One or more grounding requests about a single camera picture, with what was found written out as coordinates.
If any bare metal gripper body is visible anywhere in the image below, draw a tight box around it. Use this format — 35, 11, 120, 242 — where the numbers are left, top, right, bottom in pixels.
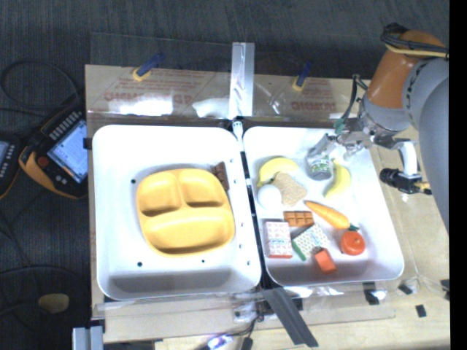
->
334, 117, 399, 151

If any small green and white can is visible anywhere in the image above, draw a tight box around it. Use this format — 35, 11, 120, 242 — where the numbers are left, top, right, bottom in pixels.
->
309, 154, 335, 181

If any yellow banana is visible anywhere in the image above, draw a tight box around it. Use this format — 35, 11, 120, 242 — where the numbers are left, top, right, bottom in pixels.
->
256, 156, 301, 188
323, 159, 352, 199

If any brown bread slice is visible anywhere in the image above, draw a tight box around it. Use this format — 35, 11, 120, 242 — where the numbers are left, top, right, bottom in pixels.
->
271, 172, 309, 208

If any white plastic tray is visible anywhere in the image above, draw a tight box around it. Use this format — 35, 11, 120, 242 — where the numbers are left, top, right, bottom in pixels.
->
242, 125, 405, 287
91, 124, 263, 301

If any orange carrot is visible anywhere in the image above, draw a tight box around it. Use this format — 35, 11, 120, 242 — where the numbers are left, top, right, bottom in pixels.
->
304, 200, 352, 230

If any white egg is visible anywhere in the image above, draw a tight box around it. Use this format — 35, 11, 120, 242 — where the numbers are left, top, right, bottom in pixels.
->
257, 184, 283, 209

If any orange biscuit bar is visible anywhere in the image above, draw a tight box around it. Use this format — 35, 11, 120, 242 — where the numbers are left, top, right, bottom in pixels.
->
283, 210, 315, 228

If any orange fruit with green leaf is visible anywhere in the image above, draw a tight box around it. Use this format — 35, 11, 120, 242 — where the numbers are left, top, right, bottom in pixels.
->
339, 224, 367, 257

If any green and white packet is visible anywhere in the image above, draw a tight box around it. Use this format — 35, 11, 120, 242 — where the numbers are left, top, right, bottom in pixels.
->
291, 223, 331, 263

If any brown cardboard board red print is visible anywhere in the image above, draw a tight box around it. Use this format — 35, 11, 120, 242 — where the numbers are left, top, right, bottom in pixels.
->
84, 63, 450, 343

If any pink and white carton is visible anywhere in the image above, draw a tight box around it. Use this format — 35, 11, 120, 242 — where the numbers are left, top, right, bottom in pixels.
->
263, 220, 294, 260

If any brown chocolate bar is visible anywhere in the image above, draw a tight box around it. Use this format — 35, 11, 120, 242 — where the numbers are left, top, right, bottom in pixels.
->
211, 161, 231, 192

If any orange cube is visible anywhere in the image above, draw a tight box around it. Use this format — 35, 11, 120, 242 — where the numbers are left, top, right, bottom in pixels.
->
314, 248, 338, 275

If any yellow divided plate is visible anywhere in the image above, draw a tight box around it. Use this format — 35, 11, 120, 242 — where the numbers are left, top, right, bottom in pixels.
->
135, 168, 236, 257

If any black cylinder on white bracket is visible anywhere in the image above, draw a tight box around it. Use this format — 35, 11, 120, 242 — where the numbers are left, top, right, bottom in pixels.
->
379, 139, 426, 195

